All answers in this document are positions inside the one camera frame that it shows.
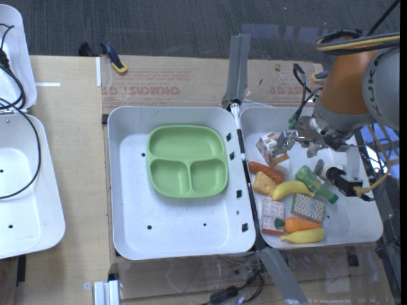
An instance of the yellow banana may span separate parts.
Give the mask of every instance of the yellow banana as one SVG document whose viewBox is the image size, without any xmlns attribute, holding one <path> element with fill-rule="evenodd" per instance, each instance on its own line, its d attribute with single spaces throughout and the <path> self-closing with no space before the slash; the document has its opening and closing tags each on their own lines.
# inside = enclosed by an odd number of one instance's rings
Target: yellow banana
<svg viewBox="0 0 407 305">
<path fill-rule="evenodd" d="M 302 183 L 300 180 L 287 180 L 280 183 L 272 194 L 272 199 L 274 201 L 281 200 L 283 197 L 291 193 L 301 193 L 306 194 L 311 197 L 315 196 L 315 193 L 310 191 L 308 187 Z"/>
<path fill-rule="evenodd" d="M 296 231 L 288 235 L 280 235 L 280 240 L 288 240 L 293 243 L 315 243 L 325 238 L 325 230 L 323 228 L 313 228 L 306 231 Z"/>
</svg>

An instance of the white tray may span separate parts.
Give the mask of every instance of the white tray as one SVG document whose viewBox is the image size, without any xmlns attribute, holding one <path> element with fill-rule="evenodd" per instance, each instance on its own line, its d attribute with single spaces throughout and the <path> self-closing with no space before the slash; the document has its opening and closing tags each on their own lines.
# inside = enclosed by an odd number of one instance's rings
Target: white tray
<svg viewBox="0 0 407 305">
<path fill-rule="evenodd" d="M 0 23 L 14 25 L 7 33 L 3 50 L 14 74 L 21 81 L 27 97 L 25 108 L 36 101 L 24 26 L 21 14 L 13 7 L 0 4 Z M 1 37 L 6 28 L 0 28 Z M 0 71 L 3 89 L 0 97 L 11 101 L 19 91 L 13 80 Z M 0 200 L 0 259 L 45 250 L 55 246 L 65 233 L 57 181 L 44 126 L 27 115 L 39 135 L 41 168 L 36 180 L 23 192 Z M 0 196 L 23 188 L 34 176 L 38 164 L 38 147 L 34 130 L 17 111 L 0 113 Z"/>
<path fill-rule="evenodd" d="M 293 115 L 295 108 L 283 107 L 250 107 L 242 111 L 240 123 L 244 136 L 246 158 L 248 161 L 256 161 L 266 164 L 262 155 L 256 148 L 256 142 L 263 135 L 274 132 L 277 136 L 282 130 L 287 129 L 288 119 Z M 311 115 L 311 109 L 304 109 L 303 115 Z M 352 138 L 348 144 L 355 144 Z M 344 152 L 334 152 L 331 149 L 323 149 L 317 152 L 313 158 L 307 158 L 307 149 L 302 148 L 299 143 L 288 152 L 289 160 L 277 165 L 275 168 L 283 172 L 285 180 L 295 179 L 295 173 L 303 166 L 307 165 L 314 170 L 316 162 L 323 159 L 325 163 L 347 165 L 347 157 Z M 367 186 L 368 178 L 360 159 L 359 177 L 364 181 L 363 186 Z M 254 182 L 254 174 L 251 174 L 251 181 Z M 339 196 L 339 200 L 333 205 L 327 202 L 322 196 L 315 196 L 325 204 L 325 214 L 322 226 L 326 230 L 326 237 L 318 243 L 294 244 L 288 241 L 280 241 L 279 236 L 273 234 L 263 234 L 264 240 L 270 246 L 279 249 L 318 247 L 324 245 L 338 245 L 348 243 L 367 243 L 378 240 L 383 233 L 383 223 L 376 205 L 376 202 L 363 201 L 358 197 L 346 197 L 338 188 L 327 181 L 330 191 Z M 261 193 L 254 192 L 256 206 L 261 217 L 261 201 L 269 198 Z M 295 217 L 290 214 L 293 196 L 285 197 L 282 202 L 285 206 L 285 216 Z"/>
<path fill-rule="evenodd" d="M 229 169 L 221 193 L 180 199 L 155 191 L 146 148 L 149 134 L 162 125 L 204 125 L 220 134 Z M 119 107 L 110 114 L 107 127 L 113 241 L 122 256 L 144 260 L 228 254 L 253 246 L 256 232 L 235 121 L 229 112 L 218 107 Z"/>
</svg>

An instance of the orange carrot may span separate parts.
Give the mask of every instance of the orange carrot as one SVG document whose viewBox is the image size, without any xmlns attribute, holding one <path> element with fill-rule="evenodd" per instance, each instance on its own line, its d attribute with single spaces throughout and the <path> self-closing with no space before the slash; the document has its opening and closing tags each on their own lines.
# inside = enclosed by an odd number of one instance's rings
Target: orange carrot
<svg viewBox="0 0 407 305">
<path fill-rule="evenodd" d="M 312 222 L 310 220 L 290 217 L 285 220 L 276 218 L 274 221 L 275 227 L 284 227 L 284 230 L 288 233 L 293 233 L 295 231 L 306 231 L 313 228 L 321 228 L 322 225 L 317 222 Z"/>
<path fill-rule="evenodd" d="M 274 168 L 268 167 L 260 163 L 256 163 L 255 161 L 250 161 L 249 164 L 247 165 L 249 166 L 250 172 L 253 173 L 263 172 L 276 183 L 283 183 L 284 181 L 284 175 L 280 173 L 278 170 L 275 170 Z"/>
</svg>

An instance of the small box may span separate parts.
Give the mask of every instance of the small box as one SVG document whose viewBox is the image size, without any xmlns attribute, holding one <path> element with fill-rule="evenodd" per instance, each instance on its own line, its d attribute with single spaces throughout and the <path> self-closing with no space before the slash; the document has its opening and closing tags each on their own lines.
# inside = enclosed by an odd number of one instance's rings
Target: small box
<svg viewBox="0 0 407 305">
<path fill-rule="evenodd" d="M 273 201 L 271 199 L 263 199 L 261 214 L 261 231 L 268 234 L 282 235 L 283 227 L 275 227 L 274 221 L 276 218 L 284 220 L 284 204 L 283 202 Z"/>
<path fill-rule="evenodd" d="M 295 193 L 291 213 L 314 222 L 321 223 L 324 218 L 325 204 L 305 194 Z"/>
<path fill-rule="evenodd" d="M 279 157 L 272 156 L 270 149 L 277 144 L 277 139 L 278 136 L 276 136 L 274 132 L 270 132 L 262 136 L 256 143 L 257 149 L 259 149 L 259 152 L 270 167 L 274 167 L 278 163 L 281 163 L 289 158 L 286 152 Z"/>
</svg>

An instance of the yellow cable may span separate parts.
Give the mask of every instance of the yellow cable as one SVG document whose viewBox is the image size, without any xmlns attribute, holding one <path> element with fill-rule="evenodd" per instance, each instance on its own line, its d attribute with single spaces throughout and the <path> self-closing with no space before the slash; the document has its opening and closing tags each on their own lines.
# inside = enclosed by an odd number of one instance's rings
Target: yellow cable
<svg viewBox="0 0 407 305">
<path fill-rule="evenodd" d="M 329 46 L 320 46 L 320 47 L 317 46 L 316 48 L 319 51 L 335 51 L 335 50 L 339 50 L 339 49 L 354 48 L 355 46 L 381 44 L 381 43 L 386 43 L 389 41 L 399 41 L 399 40 L 400 40 L 400 35 L 396 35 L 396 36 L 388 36 L 388 37 L 379 37 L 379 38 L 374 38 L 374 39 L 365 39 L 362 41 L 350 42 L 350 43 L 339 43 L 339 44 L 333 44 L 333 45 L 329 45 Z"/>
<path fill-rule="evenodd" d="M 373 137 L 373 139 L 375 140 L 375 142 L 377 143 L 377 145 L 379 146 L 380 151 L 383 154 L 384 159 L 386 160 L 386 164 L 387 164 L 387 171 L 386 173 L 380 177 L 375 183 L 373 183 L 372 185 L 370 185 L 369 187 L 361 187 L 361 186 L 355 186 L 354 190 L 356 192 L 356 194 L 358 195 L 362 195 L 365 194 L 371 190 L 373 190 L 374 188 L 376 188 L 379 184 L 381 184 L 386 178 L 387 176 L 389 176 L 390 173 L 390 169 L 391 169 L 391 164 L 390 164 L 390 160 L 387 157 L 386 151 L 384 150 L 383 145 L 380 143 L 380 141 L 377 139 L 375 132 L 373 131 L 371 125 L 368 125 L 368 129 L 370 131 L 371 136 Z"/>
</svg>

